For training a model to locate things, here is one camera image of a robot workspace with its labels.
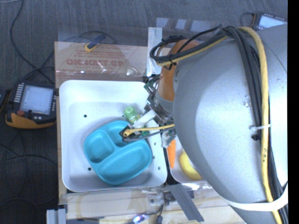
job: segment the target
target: white cable tie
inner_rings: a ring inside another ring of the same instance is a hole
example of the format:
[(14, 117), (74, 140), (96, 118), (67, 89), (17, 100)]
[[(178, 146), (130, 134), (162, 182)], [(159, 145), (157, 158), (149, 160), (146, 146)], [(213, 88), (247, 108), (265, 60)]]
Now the white cable tie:
[(251, 129), (252, 131), (257, 131), (257, 130), (259, 130), (259, 129), (265, 129), (265, 128), (269, 128), (269, 127), (271, 127), (271, 124), (262, 125), (262, 126), (258, 126), (258, 127), (256, 127), (256, 126), (252, 126), (250, 129)]
[(223, 198), (229, 205), (242, 209), (242, 210), (249, 210), (249, 211), (276, 211), (284, 207), (289, 203), (289, 196), (288, 196), (288, 183), (286, 184), (284, 193), (281, 195), (280, 198), (276, 199), (271, 203), (235, 203)]

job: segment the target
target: blue plastic plate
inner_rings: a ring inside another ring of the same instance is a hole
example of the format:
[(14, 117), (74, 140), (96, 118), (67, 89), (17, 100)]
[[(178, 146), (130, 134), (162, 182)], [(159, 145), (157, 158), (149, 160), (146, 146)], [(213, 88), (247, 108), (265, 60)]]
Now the blue plastic plate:
[(138, 176), (152, 162), (146, 140), (122, 141), (119, 132), (129, 123), (116, 120), (87, 136), (84, 152), (93, 170), (109, 185), (120, 185)]

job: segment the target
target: orange carrot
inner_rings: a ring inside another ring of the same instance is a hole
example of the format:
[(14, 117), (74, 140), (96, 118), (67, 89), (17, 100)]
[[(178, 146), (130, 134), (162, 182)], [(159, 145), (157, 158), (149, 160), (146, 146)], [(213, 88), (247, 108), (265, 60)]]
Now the orange carrot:
[(176, 159), (176, 141), (172, 140), (170, 145), (167, 147), (168, 161), (171, 168), (174, 168), (174, 163)]

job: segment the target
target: white sink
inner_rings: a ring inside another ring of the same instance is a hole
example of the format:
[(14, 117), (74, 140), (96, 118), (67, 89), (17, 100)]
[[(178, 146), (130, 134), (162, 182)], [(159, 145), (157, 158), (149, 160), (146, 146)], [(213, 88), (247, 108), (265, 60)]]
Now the white sink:
[[(91, 168), (83, 149), (85, 138), (102, 125), (126, 118), (123, 110), (131, 105), (140, 114), (148, 97), (144, 83), (135, 81), (69, 80), (59, 89), (62, 179), (73, 192), (106, 189), (157, 187), (167, 178), (160, 135), (147, 138), (153, 153), (150, 166), (134, 179), (119, 186), (104, 183)], [(148, 127), (158, 126), (153, 120)]]

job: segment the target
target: yellow object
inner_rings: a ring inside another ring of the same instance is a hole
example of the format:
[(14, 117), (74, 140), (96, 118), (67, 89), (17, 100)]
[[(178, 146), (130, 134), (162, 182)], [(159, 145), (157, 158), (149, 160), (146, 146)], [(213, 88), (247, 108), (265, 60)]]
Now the yellow object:
[(18, 116), (15, 113), (11, 114), (12, 122), (7, 121), (5, 118), (5, 122), (8, 126), (20, 128), (20, 129), (39, 129), (39, 128), (46, 128), (54, 125), (56, 122), (51, 122), (47, 124), (37, 124), (33, 120)]
[(91, 47), (91, 48), (89, 49), (89, 48), (88, 48), (88, 45), (89, 45), (89, 43), (85, 45), (85, 51), (87, 51), (87, 52), (91, 52), (91, 51), (93, 51), (94, 49), (97, 48), (97, 46), (93, 46), (93, 47)]
[(179, 163), (184, 171), (184, 173), (193, 180), (200, 180), (201, 175), (194, 169), (190, 163), (189, 157), (184, 150), (179, 157)]
[(149, 128), (126, 129), (125, 132), (123, 133), (123, 136), (128, 137), (130, 134), (134, 133), (135, 131), (158, 130), (158, 129), (167, 129), (171, 127), (174, 127), (174, 124), (158, 126), (158, 127), (149, 127)]

